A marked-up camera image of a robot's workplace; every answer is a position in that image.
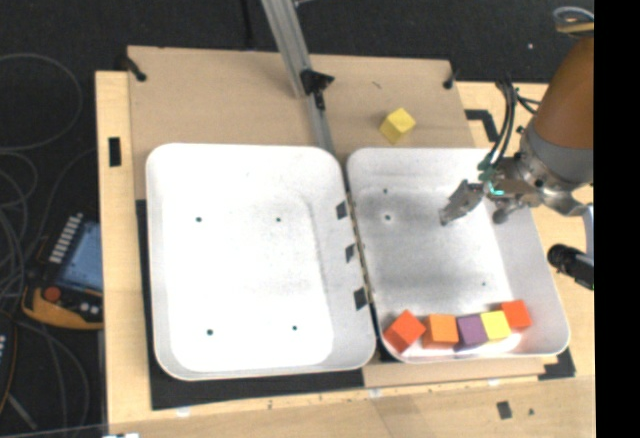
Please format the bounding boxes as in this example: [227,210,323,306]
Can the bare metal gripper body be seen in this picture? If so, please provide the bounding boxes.
[481,155,595,217]

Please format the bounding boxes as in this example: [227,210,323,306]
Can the white plastic tray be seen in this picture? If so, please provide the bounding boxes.
[345,146,572,365]
[144,141,378,382]

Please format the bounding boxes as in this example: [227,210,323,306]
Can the yellow cube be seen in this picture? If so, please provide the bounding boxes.
[480,309,513,343]
[378,106,418,146]

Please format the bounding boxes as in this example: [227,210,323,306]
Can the red cube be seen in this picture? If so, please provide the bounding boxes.
[382,309,428,354]
[499,299,533,331]

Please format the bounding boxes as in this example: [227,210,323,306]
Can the purple cube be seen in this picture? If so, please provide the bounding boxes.
[455,314,489,350]

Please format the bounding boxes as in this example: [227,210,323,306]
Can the orange cube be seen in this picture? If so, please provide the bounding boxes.
[421,313,461,350]

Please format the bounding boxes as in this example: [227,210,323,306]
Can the brown cardboard board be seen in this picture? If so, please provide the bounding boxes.
[126,44,552,390]

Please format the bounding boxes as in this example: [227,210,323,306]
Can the black cylinder on white bracket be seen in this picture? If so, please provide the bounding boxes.
[546,204,595,291]

